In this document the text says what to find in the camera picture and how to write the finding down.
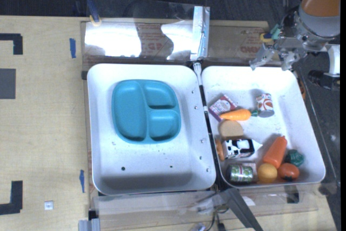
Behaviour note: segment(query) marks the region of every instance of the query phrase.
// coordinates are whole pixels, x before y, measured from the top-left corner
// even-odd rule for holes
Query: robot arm
[[[269,62],[274,53],[278,53],[282,69],[287,70],[308,52],[328,51],[331,65],[336,66],[329,74],[339,74],[340,83],[340,45],[329,44],[340,34],[340,1],[302,0],[298,9],[269,34],[262,34],[262,47],[250,61],[252,69]]]

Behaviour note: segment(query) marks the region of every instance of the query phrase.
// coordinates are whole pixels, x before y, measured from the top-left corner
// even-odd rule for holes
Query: blue divided tray
[[[177,96],[161,81],[119,82],[112,93],[111,110],[116,133],[129,143],[167,142],[180,132]]]

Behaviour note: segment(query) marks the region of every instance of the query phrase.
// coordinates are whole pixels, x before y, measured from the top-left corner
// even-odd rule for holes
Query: soda can
[[[272,100],[270,94],[261,94],[256,97],[257,111],[260,117],[269,117],[274,114]]]
[[[227,177],[231,183],[250,183],[254,179],[254,172],[252,167],[230,164],[227,169]]]

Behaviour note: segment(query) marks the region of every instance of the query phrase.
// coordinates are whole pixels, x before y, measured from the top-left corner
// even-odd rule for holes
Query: wooden table
[[[0,41],[0,68],[16,69],[15,99],[0,99],[0,204],[10,202],[11,182],[23,181],[22,210],[0,215],[0,230],[78,230],[78,221],[88,218],[81,79],[81,23],[86,20],[0,16],[0,33],[23,36],[22,55],[14,55],[12,41]],[[71,38],[76,41],[76,58],[71,56]],[[45,209],[46,201],[53,201],[54,208]],[[316,194],[313,203],[310,212],[293,209],[257,220],[264,230],[336,230],[325,197]],[[238,219],[223,222],[227,230],[250,230]],[[141,230],[190,230],[193,225]]]

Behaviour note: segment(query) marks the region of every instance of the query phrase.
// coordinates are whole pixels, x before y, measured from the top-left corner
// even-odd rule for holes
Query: gray square
[[[16,69],[0,69],[0,99],[16,99]]]

